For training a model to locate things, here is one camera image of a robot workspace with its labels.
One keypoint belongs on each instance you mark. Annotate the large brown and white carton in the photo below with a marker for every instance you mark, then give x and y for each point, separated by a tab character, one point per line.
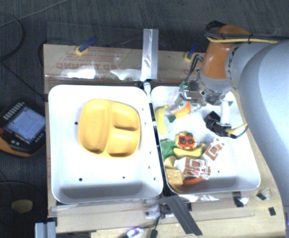
196	168

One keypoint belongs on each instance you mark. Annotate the black cylinder on white bracket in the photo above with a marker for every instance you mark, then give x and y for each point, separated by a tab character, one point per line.
215	123

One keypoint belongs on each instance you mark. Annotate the yellow banana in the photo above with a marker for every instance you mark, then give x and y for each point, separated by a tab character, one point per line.
161	120

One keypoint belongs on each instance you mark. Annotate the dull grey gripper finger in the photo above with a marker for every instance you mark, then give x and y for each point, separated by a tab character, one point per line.
178	102
198	106

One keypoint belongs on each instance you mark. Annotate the tan bread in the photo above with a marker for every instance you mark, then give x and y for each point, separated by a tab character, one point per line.
169	162

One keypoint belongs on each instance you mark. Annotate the pizza slice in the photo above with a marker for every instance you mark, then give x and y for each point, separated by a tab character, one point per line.
186	140

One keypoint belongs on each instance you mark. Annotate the white plastic tray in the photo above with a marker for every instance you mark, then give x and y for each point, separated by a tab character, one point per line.
236	165
104	180

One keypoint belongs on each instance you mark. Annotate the yellow biscuit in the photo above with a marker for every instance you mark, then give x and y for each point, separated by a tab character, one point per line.
174	176

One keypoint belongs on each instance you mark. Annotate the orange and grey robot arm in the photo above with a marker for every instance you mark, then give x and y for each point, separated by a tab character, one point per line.
263	88

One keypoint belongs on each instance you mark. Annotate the brown cardboard board, red print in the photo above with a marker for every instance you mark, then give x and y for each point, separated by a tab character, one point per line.
90	61

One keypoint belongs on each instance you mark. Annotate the orange carrot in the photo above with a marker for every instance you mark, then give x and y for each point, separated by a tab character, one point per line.
183	111

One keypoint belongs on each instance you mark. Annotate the small brown and white carton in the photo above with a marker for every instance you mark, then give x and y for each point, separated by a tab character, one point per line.
213	150

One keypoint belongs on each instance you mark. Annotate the yellow-green banana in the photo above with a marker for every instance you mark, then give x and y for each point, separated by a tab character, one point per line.
188	153

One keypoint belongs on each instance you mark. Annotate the red sausage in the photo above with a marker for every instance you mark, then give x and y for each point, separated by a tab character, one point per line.
193	181

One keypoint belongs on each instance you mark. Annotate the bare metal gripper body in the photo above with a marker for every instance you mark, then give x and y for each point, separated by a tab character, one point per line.
196	92

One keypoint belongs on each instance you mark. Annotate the yellow divided plate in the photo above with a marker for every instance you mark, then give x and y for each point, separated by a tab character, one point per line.
109	129

